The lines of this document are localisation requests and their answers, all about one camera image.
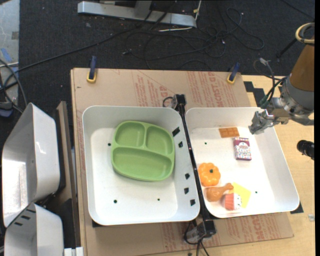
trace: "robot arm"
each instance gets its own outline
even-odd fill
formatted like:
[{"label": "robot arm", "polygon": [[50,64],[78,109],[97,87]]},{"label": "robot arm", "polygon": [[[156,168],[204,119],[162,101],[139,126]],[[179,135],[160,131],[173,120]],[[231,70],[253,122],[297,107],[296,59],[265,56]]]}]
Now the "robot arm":
[{"label": "robot arm", "polygon": [[311,26],[315,24],[307,23],[297,30],[296,39],[306,45],[290,75],[283,79],[280,97],[271,98],[263,107],[264,111],[255,112],[249,126],[252,134],[263,133],[266,128],[279,123],[287,124],[289,120],[305,126],[314,125],[309,116],[314,112],[315,37],[301,38],[301,33]]}]

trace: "orange toy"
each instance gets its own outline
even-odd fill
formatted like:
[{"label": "orange toy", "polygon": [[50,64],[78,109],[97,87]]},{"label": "orange toy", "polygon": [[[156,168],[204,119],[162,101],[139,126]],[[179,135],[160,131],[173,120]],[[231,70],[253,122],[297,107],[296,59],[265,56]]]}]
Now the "orange toy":
[{"label": "orange toy", "polygon": [[205,187],[215,186],[219,183],[221,174],[213,163],[202,163],[198,168],[201,184]]},{"label": "orange toy", "polygon": [[220,187],[208,187],[206,188],[206,199],[209,202],[216,202],[219,201],[222,196],[224,195],[224,192],[227,190],[233,190],[234,186],[231,185],[231,183],[227,183],[224,186]]}]

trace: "black carpet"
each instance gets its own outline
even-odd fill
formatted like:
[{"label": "black carpet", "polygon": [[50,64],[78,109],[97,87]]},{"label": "black carpet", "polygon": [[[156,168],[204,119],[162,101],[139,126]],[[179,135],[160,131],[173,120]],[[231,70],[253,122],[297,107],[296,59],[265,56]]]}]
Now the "black carpet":
[{"label": "black carpet", "polygon": [[[239,62],[244,75],[258,75],[253,63],[264,58],[275,75],[285,76],[304,46],[296,42],[279,61],[276,54],[295,38],[298,27],[315,17],[315,0],[202,1],[198,29],[160,33],[173,26],[158,24],[150,30],[153,23],[78,14],[78,2],[20,1],[20,69],[106,39],[19,72],[28,102],[51,115],[60,101],[66,101],[70,122],[70,70],[87,68],[93,55],[97,68],[228,71]],[[168,8],[162,1],[154,2],[155,10]],[[177,1],[171,10],[191,14],[198,3]],[[15,112],[11,119],[0,119],[1,149],[19,116]]]}]

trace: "red and white cupcake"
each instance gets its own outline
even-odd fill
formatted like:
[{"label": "red and white cupcake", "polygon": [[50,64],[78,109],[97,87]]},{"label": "red and white cupcake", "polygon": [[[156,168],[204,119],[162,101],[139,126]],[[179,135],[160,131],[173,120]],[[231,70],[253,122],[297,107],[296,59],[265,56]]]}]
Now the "red and white cupcake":
[{"label": "red and white cupcake", "polygon": [[227,210],[239,210],[242,205],[241,196],[237,193],[230,193],[224,196],[224,207]]}]

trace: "green divided plate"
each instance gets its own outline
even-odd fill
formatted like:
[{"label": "green divided plate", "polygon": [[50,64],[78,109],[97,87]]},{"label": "green divided plate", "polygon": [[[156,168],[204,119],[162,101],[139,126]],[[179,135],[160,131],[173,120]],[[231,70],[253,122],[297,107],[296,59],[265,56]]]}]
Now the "green divided plate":
[{"label": "green divided plate", "polygon": [[123,176],[162,181],[171,175],[175,165],[173,136],[151,123],[124,121],[113,136],[111,162],[113,169]]}]

